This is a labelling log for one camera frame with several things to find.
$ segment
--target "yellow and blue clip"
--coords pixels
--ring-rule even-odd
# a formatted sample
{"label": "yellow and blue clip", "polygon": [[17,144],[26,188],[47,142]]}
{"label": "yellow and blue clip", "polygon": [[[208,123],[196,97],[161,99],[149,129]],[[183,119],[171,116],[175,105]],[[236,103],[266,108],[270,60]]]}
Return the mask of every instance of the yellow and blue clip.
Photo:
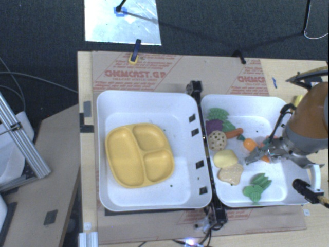
{"label": "yellow and blue clip", "polygon": [[136,40],[134,52],[131,53],[129,56],[129,64],[131,64],[131,65],[135,65],[138,61],[138,51],[139,51],[141,42],[142,41],[140,39]]}

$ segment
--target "silver metal sheet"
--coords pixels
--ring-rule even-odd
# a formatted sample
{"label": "silver metal sheet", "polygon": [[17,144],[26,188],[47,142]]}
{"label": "silver metal sheet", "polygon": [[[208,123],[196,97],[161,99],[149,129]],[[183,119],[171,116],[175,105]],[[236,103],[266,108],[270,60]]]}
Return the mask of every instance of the silver metal sheet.
{"label": "silver metal sheet", "polygon": [[155,0],[84,0],[85,39],[94,42],[161,45]]}

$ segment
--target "robotic hand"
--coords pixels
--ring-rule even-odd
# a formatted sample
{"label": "robotic hand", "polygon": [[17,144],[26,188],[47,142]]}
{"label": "robotic hand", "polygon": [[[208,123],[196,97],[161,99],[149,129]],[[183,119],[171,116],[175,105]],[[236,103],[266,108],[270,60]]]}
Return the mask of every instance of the robotic hand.
{"label": "robotic hand", "polygon": [[[319,165],[314,164],[306,157],[328,148],[328,82],[322,82],[321,76],[324,75],[328,75],[327,67],[298,74],[287,80],[307,88],[307,94],[297,108],[292,104],[287,104],[282,108],[272,134],[263,142],[265,146],[256,147],[245,161],[246,164],[250,164],[267,155],[273,161],[286,158],[302,168],[310,168],[312,185],[302,180],[295,180],[293,187],[311,203],[322,203],[329,207],[329,200],[323,197],[323,190],[319,189],[319,184],[316,184],[314,178],[315,172],[319,172]],[[285,125],[282,136],[274,138],[282,118],[287,113],[291,113],[288,111],[289,109],[294,112]]]}

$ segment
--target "yellow divided plate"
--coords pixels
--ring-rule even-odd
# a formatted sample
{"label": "yellow divided plate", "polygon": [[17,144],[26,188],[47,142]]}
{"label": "yellow divided plate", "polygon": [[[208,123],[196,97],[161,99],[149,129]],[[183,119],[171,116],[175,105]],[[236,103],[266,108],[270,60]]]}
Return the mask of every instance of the yellow divided plate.
{"label": "yellow divided plate", "polygon": [[152,123],[113,129],[105,140],[107,161],[116,181],[138,188],[164,181],[174,171],[174,157],[163,131]]}

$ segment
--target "blue ink mark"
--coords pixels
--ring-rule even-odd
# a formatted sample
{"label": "blue ink mark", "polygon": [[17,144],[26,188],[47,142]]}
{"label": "blue ink mark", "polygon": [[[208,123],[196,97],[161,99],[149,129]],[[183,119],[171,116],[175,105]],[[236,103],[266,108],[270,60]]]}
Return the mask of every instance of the blue ink mark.
{"label": "blue ink mark", "polygon": [[274,84],[274,87],[277,89],[278,87],[277,87],[277,84],[276,84],[276,80],[275,80],[275,78],[274,77],[272,77],[272,80],[273,80],[273,84]]}
{"label": "blue ink mark", "polygon": [[127,12],[127,9],[125,7],[122,7],[120,12],[116,11],[116,7],[114,7],[113,10],[114,10],[114,14],[118,17],[123,17],[126,15],[126,14],[124,14],[123,11]]}

